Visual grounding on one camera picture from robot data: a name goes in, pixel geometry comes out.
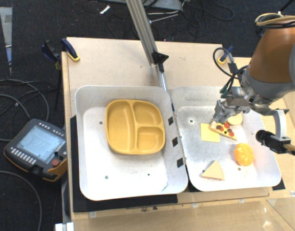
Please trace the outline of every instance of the yellow divided plate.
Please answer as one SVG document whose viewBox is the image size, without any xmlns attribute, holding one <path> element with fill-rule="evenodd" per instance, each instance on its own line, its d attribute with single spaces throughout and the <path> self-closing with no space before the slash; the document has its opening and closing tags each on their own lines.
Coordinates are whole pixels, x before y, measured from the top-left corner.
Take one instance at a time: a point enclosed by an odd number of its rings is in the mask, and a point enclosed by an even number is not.
<svg viewBox="0 0 295 231">
<path fill-rule="evenodd" d="M 106 108 L 105 125 L 109 147 L 120 154 L 153 154 L 166 141 L 161 112 L 150 102 L 112 101 Z"/>
</svg>

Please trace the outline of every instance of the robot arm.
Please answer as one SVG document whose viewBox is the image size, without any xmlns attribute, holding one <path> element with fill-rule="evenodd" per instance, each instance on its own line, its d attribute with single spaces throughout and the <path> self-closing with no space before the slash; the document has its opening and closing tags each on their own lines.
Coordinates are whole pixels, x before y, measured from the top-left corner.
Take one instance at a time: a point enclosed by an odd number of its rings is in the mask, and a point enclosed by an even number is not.
<svg viewBox="0 0 295 231">
<path fill-rule="evenodd" d="M 231 87 L 225 92 L 225 100 L 217 101 L 213 118 L 224 123 L 230 116 L 248 113 L 250 109 L 263 116 L 272 115 L 276 134 L 261 130 L 256 135 L 257 140 L 276 153 L 295 154 L 291 147 L 288 149 L 291 142 L 286 136 L 285 114 L 288 110 L 272 110 L 269 107 L 295 90 L 295 26 L 292 26 L 295 20 L 284 20 L 283 17 L 281 24 L 265 22 L 265 25 L 277 27 L 270 26 L 265 31 L 250 64 L 240 73 L 240 86 Z"/>
</svg>

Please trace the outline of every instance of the yellow round toy food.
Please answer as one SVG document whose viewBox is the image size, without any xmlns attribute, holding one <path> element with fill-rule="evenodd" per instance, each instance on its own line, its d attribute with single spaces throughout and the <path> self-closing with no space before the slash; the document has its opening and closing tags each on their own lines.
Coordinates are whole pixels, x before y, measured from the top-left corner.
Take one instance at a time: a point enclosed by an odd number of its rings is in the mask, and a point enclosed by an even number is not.
<svg viewBox="0 0 295 231">
<path fill-rule="evenodd" d="M 236 145 L 234 150 L 235 159 L 241 166 L 249 166 L 253 163 L 254 154 L 250 145 L 240 143 Z"/>
</svg>

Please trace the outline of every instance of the black floor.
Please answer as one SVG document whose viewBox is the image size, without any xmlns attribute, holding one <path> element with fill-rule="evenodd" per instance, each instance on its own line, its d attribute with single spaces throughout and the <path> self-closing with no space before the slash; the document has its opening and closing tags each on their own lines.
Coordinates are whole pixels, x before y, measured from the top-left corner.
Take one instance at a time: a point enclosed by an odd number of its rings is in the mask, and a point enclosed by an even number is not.
<svg viewBox="0 0 295 231">
<path fill-rule="evenodd" d="M 233 56 L 251 57 L 259 41 L 255 18 L 263 13 L 276 13 L 289 0 L 190 0 L 184 13 L 152 23 L 155 40 L 176 42 L 219 43 L 234 47 Z M 99 14 L 107 5 L 110 9 Z M 27 85 L 2 81 L 11 78 L 31 83 L 46 96 L 48 121 L 63 127 L 63 100 L 55 110 L 55 86 L 58 71 L 46 59 L 41 46 L 50 40 L 61 51 L 64 37 L 90 37 L 138 40 L 125 4 L 92 0 L 0 0 L 0 7 L 12 7 L 12 76 L 10 76 L 0 20 L 0 94 L 19 98 L 29 91 Z M 148 8 L 147 13 L 165 12 Z M 295 1 L 283 14 L 295 15 Z M 150 20 L 167 15 L 149 15 Z M 46 119 L 45 102 L 31 93 L 21 98 L 32 118 Z M 27 122 L 22 109 L 12 100 L 0 97 L 0 138 L 11 139 Z M 6 141 L 0 141 L 0 170 L 16 173 L 36 189 L 42 203 L 40 230 L 53 230 L 62 222 L 61 183 L 49 183 L 30 176 L 3 156 Z M 0 230 L 34 231 L 39 221 L 38 200 L 29 185 L 13 175 L 0 174 Z"/>
</svg>

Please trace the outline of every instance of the red button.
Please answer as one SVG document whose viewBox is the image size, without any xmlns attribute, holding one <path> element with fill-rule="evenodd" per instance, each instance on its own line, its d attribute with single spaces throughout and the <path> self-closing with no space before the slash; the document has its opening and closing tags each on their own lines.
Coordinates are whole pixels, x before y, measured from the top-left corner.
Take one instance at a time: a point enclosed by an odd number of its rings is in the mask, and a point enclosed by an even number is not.
<svg viewBox="0 0 295 231">
<path fill-rule="evenodd" d="M 53 159 L 51 162 L 51 165 L 53 165 L 54 167 L 57 167 L 60 164 L 60 161 L 58 159 Z"/>
</svg>

